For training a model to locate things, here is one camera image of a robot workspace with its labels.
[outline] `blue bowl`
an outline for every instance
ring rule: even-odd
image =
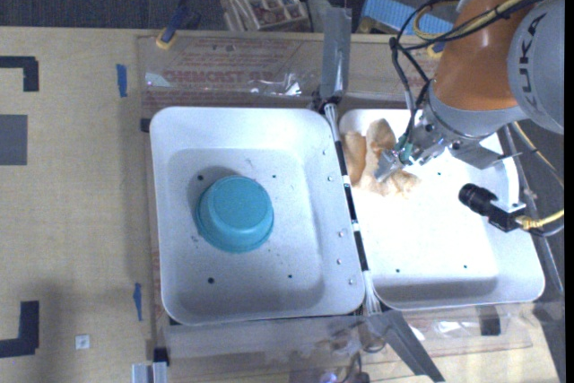
[[[267,241],[273,230],[271,199],[250,178],[228,176],[214,182],[196,206],[199,234],[227,252],[248,252]]]

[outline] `white square marker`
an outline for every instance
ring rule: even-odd
[[[89,335],[76,335],[75,336],[75,349],[76,350],[87,350],[90,348],[90,336]]]

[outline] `blue tape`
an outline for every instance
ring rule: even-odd
[[[127,98],[127,68],[123,64],[116,64],[116,71],[119,97]]]
[[[142,318],[142,285],[140,283],[135,283],[134,287],[134,303],[135,309],[137,309],[137,320],[143,321]]]

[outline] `blue circular object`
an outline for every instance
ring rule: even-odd
[[[255,180],[228,176],[199,197],[196,221],[199,234],[216,248],[248,252],[271,235],[274,212],[269,195]]]

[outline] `gray square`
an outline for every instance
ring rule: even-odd
[[[28,164],[28,116],[0,115],[0,166]]]

